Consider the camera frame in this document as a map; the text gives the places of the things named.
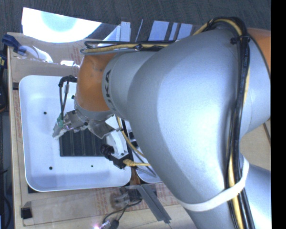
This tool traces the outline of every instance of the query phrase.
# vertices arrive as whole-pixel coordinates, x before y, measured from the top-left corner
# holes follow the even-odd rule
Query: white strap
[[[184,208],[191,210],[191,211],[206,211],[213,209],[237,196],[244,187],[245,182],[247,179],[249,171],[249,162],[244,157],[244,164],[242,169],[242,178],[237,182],[233,187],[229,187],[228,189],[222,191],[221,193],[217,194],[215,197],[211,198],[209,201],[199,203],[199,204],[187,204],[177,199],[180,205]]]

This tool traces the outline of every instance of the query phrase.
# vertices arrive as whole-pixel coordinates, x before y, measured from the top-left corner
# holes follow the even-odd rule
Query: black grate
[[[59,139],[61,156],[103,156],[101,146],[106,138],[100,139],[88,129],[74,133],[66,132]]]

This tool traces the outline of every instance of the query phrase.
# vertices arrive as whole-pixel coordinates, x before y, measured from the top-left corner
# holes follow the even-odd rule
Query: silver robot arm
[[[238,81],[233,34],[215,29],[159,52],[120,53],[104,70],[102,92],[113,113],[128,120],[158,176],[185,204],[225,190],[227,143]],[[240,138],[270,118],[270,78],[262,53],[249,43],[249,89]],[[240,154],[242,166],[244,157]],[[245,183],[255,228],[271,228],[271,173],[250,165]],[[227,202],[186,209],[199,229],[234,229]]]

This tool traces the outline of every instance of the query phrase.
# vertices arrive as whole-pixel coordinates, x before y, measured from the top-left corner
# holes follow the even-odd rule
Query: carpeted floor
[[[131,21],[133,27],[138,27],[141,19],[200,25],[216,16],[237,16],[248,27],[271,29],[271,0],[0,0],[0,49],[6,32],[21,31],[23,7],[111,24],[123,19]],[[7,89],[6,72],[3,87]],[[4,159],[2,137],[0,114],[0,172]],[[3,184],[0,176],[0,191]],[[4,201],[0,198],[0,214],[3,212]]]

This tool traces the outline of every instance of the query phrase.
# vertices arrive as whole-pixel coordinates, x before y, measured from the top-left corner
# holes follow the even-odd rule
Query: white tray
[[[19,84],[27,183],[40,192],[124,186],[131,178],[129,167],[120,170],[105,157],[60,157],[59,141],[52,138],[60,113],[60,79],[29,75]],[[75,90],[76,84],[70,83],[64,113],[74,109]],[[117,125],[113,119],[108,123]]]

